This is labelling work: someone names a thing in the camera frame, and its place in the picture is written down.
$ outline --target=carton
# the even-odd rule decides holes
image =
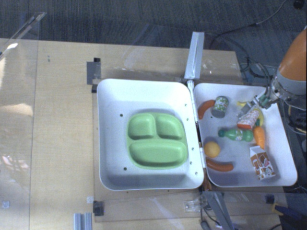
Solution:
[[[250,160],[254,166],[258,180],[261,181],[275,176],[268,155],[260,146],[250,148]]]

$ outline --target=can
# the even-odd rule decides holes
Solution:
[[[215,99],[215,104],[211,110],[212,115],[217,118],[225,117],[228,105],[229,100],[225,96],[218,96]]]

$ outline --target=wooden table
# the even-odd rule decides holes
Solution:
[[[38,50],[28,223],[31,230],[73,229],[74,213],[93,210],[96,146],[93,94],[92,86],[86,84],[86,62],[101,58],[102,74],[104,69],[117,68],[181,76],[189,50],[26,40],[18,47],[30,53],[31,47]],[[234,52],[205,50],[204,56],[201,75],[205,81],[242,83]],[[25,229],[16,227],[14,213],[17,212],[12,211],[4,220],[4,229]],[[275,214],[251,213],[232,219],[250,226],[250,230],[255,221],[262,228],[258,225],[254,229],[267,229],[279,223]],[[213,228],[214,222],[208,222]],[[93,221],[93,229],[201,230],[201,226],[199,218],[179,218]]]

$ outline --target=toy bottle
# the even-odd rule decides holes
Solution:
[[[218,133],[219,137],[228,137],[231,140],[244,140],[252,141],[254,138],[253,132],[251,130],[241,130],[241,129],[230,129],[223,130],[220,129]]]

